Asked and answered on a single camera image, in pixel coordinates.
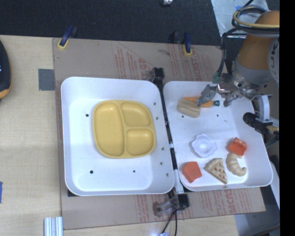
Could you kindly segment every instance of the small white bowl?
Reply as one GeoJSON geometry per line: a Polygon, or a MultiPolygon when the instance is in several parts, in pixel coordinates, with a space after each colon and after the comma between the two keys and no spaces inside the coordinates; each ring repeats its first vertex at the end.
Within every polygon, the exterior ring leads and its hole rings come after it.
{"type": "Polygon", "coordinates": [[[215,141],[206,134],[197,135],[191,145],[200,157],[208,157],[216,150],[215,141]]]}

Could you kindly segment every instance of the croissant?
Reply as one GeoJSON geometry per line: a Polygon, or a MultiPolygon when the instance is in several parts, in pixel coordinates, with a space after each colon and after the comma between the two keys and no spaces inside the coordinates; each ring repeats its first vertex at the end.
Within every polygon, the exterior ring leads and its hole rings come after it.
{"type": "Polygon", "coordinates": [[[227,169],[232,172],[233,174],[242,177],[247,173],[247,168],[241,168],[238,164],[237,158],[241,158],[241,156],[237,156],[234,153],[229,153],[226,157],[226,166],[227,169]]]}

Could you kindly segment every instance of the pizza slice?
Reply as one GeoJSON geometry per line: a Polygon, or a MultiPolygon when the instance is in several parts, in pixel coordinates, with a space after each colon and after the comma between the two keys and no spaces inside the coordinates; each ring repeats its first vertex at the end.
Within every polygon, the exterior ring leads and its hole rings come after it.
{"type": "Polygon", "coordinates": [[[227,183],[227,177],[224,170],[222,158],[214,158],[207,163],[205,170],[209,172],[216,179],[220,180],[222,183],[227,183]]]}

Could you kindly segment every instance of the table surface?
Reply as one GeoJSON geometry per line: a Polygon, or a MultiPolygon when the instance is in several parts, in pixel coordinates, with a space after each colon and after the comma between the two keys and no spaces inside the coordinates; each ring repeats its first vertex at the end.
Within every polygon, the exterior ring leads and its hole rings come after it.
{"type": "MultiPolygon", "coordinates": [[[[0,236],[43,235],[61,216],[55,91],[39,90],[38,70],[54,69],[52,38],[0,35],[13,85],[0,103],[0,236]]],[[[65,230],[65,236],[156,236],[166,221],[65,230]]],[[[178,220],[177,235],[237,236],[233,215],[178,220]]],[[[175,221],[166,230],[174,235],[175,221]]]]}

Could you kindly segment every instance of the yellow plate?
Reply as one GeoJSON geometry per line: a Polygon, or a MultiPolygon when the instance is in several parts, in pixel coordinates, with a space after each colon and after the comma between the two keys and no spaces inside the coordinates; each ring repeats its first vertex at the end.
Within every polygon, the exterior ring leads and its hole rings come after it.
{"type": "Polygon", "coordinates": [[[140,102],[107,100],[93,109],[93,136],[97,149],[106,157],[134,158],[155,148],[152,115],[140,102]]]}

